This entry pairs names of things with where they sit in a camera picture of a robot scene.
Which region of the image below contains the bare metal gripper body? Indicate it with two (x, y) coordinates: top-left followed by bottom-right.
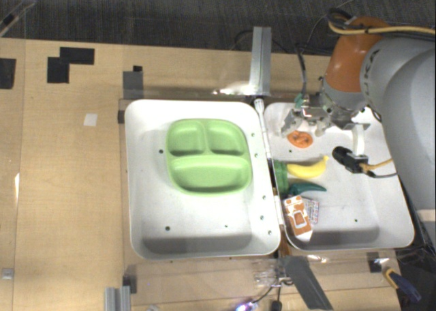
(294, 92), (356, 130)

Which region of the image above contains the orange doughnut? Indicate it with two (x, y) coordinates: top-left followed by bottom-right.
(286, 130), (313, 149)

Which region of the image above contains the yellow banana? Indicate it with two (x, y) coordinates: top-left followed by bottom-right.
(285, 155), (330, 179)

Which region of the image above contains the light green ribbed toy vegetable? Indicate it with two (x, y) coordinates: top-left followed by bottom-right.
(273, 160), (291, 198)

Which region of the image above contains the dark green toy pepper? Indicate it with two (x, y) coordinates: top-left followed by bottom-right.
(288, 182), (328, 198)

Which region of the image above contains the white plastic tray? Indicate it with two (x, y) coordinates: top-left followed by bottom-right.
(264, 101), (416, 253)
(123, 98), (282, 261)

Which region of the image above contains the small colourful printed packet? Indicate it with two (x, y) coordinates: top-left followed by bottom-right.
(302, 198), (321, 226)

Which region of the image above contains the green divided plate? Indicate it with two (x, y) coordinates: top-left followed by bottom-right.
(165, 118), (254, 196)

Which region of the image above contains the orange and white carton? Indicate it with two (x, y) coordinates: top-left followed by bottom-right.
(283, 194), (314, 243)

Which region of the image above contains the black cylinder on white bracket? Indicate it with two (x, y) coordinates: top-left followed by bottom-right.
(331, 123), (371, 175)

